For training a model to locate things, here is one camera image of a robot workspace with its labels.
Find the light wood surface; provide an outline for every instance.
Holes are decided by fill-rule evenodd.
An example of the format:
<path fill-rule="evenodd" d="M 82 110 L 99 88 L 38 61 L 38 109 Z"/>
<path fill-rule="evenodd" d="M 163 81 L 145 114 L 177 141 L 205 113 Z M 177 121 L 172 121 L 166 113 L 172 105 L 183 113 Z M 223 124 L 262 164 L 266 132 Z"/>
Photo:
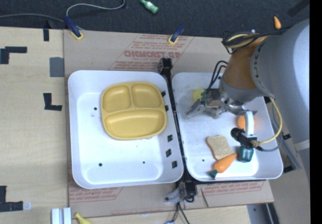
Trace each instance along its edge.
<path fill-rule="evenodd" d="M 64 78 L 50 77 L 49 59 L 63 57 L 61 30 L 0 27 L 0 48 L 26 46 L 0 64 L 0 185 L 7 201 L 29 201 L 30 210 L 1 212 L 0 223 L 50 223 L 52 208 L 68 207 Z M 62 111 L 44 110 L 43 93 Z M 186 210 L 191 224 L 250 224 L 246 206 Z M 166 223 L 173 212 L 91 218 L 100 223 Z M 185 223 L 180 214 L 177 224 Z"/>

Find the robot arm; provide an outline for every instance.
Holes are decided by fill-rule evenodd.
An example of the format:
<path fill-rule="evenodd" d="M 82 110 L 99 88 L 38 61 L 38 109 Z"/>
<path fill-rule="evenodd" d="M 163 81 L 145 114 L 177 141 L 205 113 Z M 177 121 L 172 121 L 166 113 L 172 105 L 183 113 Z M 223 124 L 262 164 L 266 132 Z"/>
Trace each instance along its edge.
<path fill-rule="evenodd" d="M 238 49 L 220 79 L 219 92 L 228 108 L 258 96 L 274 98 L 310 182 L 309 19 Z"/>

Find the toy carrot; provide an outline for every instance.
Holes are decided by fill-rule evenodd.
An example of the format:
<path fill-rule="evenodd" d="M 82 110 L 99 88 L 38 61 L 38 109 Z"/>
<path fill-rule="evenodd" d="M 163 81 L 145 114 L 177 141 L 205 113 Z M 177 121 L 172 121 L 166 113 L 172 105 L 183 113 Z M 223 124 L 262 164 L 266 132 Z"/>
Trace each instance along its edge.
<path fill-rule="evenodd" d="M 217 173 L 222 173 L 229 168 L 231 163 L 236 159 L 237 154 L 228 155 L 221 160 L 217 161 L 214 165 L 214 170 L 209 173 L 209 175 L 215 179 Z"/>

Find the yellow cable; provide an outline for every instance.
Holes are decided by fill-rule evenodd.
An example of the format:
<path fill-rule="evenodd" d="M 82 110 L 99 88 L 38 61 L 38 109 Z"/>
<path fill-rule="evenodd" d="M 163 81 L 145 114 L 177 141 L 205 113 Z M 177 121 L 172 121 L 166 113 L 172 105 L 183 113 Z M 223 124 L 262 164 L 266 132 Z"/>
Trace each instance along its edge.
<path fill-rule="evenodd" d="M 265 144 L 265 143 L 268 143 L 268 142 L 273 141 L 274 139 L 276 139 L 276 137 L 278 137 L 278 135 L 279 135 L 279 134 L 280 134 L 280 132 L 282 131 L 283 121 L 282 121 L 281 113 L 280 113 L 280 111 L 278 110 L 278 108 L 277 108 L 277 106 L 276 106 L 275 101 L 274 101 L 272 98 L 270 98 L 270 100 L 271 100 L 271 102 L 272 102 L 272 104 L 273 104 L 274 108 L 276 109 L 277 115 L 278 115 L 279 120 L 280 120 L 280 126 L 279 126 L 279 128 L 278 128 L 278 131 L 276 132 L 276 134 L 275 134 L 272 138 L 270 138 L 270 139 L 268 139 L 268 140 L 265 140 L 265 141 L 256 141 L 256 140 L 252 140 L 251 142 L 252 142 L 252 144 L 254 145 L 254 147 L 257 147 L 257 146 L 260 146 L 260 145 L 262 145 L 262 144 Z"/>

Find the blue and yellow clamp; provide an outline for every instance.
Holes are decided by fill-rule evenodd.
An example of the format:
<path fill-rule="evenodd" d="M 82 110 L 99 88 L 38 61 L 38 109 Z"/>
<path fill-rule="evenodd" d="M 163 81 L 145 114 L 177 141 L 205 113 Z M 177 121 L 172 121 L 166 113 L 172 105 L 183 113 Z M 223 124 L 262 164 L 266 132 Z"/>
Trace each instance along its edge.
<path fill-rule="evenodd" d="M 178 37 L 179 37 L 179 35 L 181 35 L 182 33 L 183 33 L 183 31 L 184 31 L 185 29 L 184 29 L 184 25 L 183 24 L 181 24 L 178 28 L 177 28 L 177 30 L 175 31 L 175 33 L 174 34 L 172 34 L 170 37 L 169 37 L 169 39 L 168 39 L 168 44 L 170 44 L 170 45 L 175 45 L 176 44 L 176 42 L 177 42 L 177 40 L 178 40 Z"/>
<path fill-rule="evenodd" d="M 64 23 L 67 24 L 68 28 L 71 30 L 70 33 L 76 38 L 76 40 L 81 40 L 84 37 L 72 19 L 65 16 Z"/>

